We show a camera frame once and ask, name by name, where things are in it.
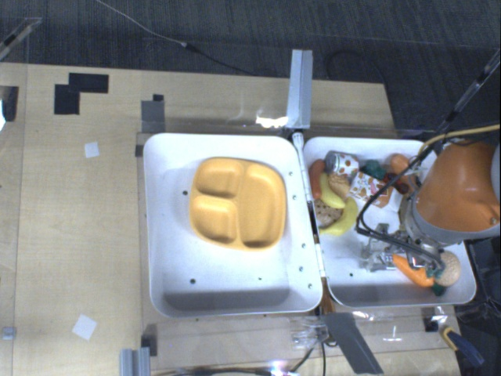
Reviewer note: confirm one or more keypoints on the white carton with orange print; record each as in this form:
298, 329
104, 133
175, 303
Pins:
366, 188

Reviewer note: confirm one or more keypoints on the orange divided plate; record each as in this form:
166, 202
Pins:
258, 206

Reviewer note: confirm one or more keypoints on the red sausage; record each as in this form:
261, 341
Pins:
315, 178

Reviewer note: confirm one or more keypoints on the small yellow banana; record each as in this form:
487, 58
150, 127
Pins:
330, 199

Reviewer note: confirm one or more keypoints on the orange bread roll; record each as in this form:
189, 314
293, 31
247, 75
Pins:
399, 163

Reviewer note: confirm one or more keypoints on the silver can with orange print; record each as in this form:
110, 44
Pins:
344, 163

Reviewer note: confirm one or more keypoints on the thin black and white rod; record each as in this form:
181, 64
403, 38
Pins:
304, 178

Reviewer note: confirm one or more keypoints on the tan bread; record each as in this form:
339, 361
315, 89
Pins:
339, 185

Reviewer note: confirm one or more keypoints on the white plastic tray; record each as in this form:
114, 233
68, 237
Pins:
344, 272
176, 265

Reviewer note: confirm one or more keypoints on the brown round biscuit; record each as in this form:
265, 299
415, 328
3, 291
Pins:
324, 214

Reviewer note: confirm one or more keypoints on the large yellow banana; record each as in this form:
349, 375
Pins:
346, 223

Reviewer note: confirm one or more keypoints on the orange carrot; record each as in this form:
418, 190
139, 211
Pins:
411, 270

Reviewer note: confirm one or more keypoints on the dark red grapes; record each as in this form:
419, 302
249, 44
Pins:
399, 184

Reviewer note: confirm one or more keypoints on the tan round bun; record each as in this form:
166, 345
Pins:
451, 268

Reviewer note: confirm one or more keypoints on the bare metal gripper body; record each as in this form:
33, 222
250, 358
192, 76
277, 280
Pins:
422, 247

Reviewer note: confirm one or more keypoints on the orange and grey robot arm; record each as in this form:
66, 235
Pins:
458, 186

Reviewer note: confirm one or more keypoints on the green broccoli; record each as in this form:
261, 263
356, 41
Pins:
372, 168

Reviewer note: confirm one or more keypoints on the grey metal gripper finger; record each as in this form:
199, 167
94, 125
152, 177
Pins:
379, 235
377, 264

